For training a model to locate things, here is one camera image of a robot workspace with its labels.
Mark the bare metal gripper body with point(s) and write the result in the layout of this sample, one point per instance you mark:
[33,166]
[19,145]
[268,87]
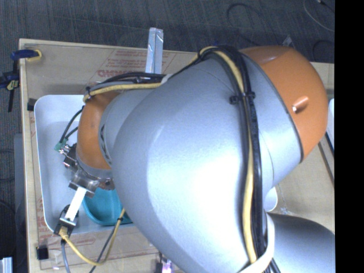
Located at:
[85,184]

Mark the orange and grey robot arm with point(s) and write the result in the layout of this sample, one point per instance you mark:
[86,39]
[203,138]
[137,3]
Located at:
[187,152]

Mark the blue divided plate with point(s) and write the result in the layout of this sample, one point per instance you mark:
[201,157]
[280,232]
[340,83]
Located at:
[103,209]

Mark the white plastic tray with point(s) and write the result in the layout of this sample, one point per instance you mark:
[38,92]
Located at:
[54,158]
[272,200]

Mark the small black block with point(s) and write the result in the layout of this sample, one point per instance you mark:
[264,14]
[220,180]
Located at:
[31,104]
[42,252]

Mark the brown cardboard board red print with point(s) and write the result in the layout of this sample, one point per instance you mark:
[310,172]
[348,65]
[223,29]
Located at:
[74,64]

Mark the black cylinder on white bracket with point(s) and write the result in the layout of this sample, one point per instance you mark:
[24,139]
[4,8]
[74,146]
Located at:
[74,205]

